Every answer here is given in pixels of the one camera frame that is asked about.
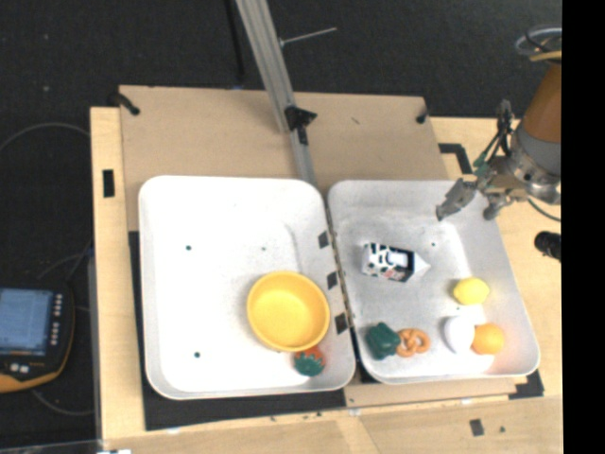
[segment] pretzel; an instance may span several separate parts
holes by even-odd
[[[426,333],[416,328],[402,329],[397,333],[401,343],[395,353],[400,357],[411,357],[415,353],[424,353],[431,346],[431,340]]]

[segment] white tray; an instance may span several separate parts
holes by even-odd
[[[292,354],[254,337],[246,298],[263,274],[290,270],[345,311],[320,193],[298,180],[162,176],[139,194],[147,377],[173,399],[337,390],[355,368],[348,329],[331,321],[324,371],[298,374]]]
[[[368,372],[388,384],[455,378],[528,375],[540,353],[495,221],[476,197],[465,209],[439,222],[436,206],[453,182],[349,181],[329,192],[329,209],[340,265],[345,274],[360,356]],[[413,251],[431,267],[405,283],[361,273],[368,242]],[[451,291],[457,280],[478,276],[492,292],[483,305],[462,306]],[[444,341],[442,326],[451,316],[475,323],[494,322],[506,334],[498,355],[469,350],[456,354]],[[412,358],[397,355],[376,360],[364,336],[384,322],[393,330],[416,327],[432,341],[428,352]]]

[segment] black fabric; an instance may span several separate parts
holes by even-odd
[[[283,39],[337,27],[285,47],[296,91],[423,96],[431,115],[493,117],[503,98],[522,115],[545,64],[520,58],[513,44],[532,26],[562,23],[562,0],[268,3]],[[38,123],[88,129],[90,108],[110,104],[120,84],[261,89],[235,22],[243,79],[223,0],[0,0],[0,147]],[[92,236],[87,139],[48,127],[1,149],[0,203],[0,282],[79,253]],[[81,304],[86,289],[81,279]],[[85,315],[78,320],[86,332]],[[49,398],[80,410],[92,405],[87,334],[78,333],[75,352],[78,365]],[[0,396],[0,447],[95,436],[90,419],[32,398]]]
[[[145,373],[145,342],[141,309],[141,268],[138,232],[129,233],[130,264],[134,290],[137,334],[141,352],[141,383],[147,430],[171,428],[295,412],[319,412],[319,410],[345,407],[344,391],[320,393],[294,393],[253,397],[218,398],[203,400],[172,400],[159,395],[147,380]]]

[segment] bowl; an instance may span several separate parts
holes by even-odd
[[[276,271],[252,286],[248,321],[269,348],[299,352],[318,344],[328,331],[330,306],[323,291],[308,277]]]

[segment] metal pole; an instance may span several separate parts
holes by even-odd
[[[297,109],[285,68],[282,47],[268,9],[267,0],[235,0],[251,43],[252,52],[258,65],[265,89],[269,94],[273,113],[279,129],[288,132],[294,152],[294,161],[301,179],[316,185],[315,172],[304,136],[304,124],[288,123],[286,110]]]

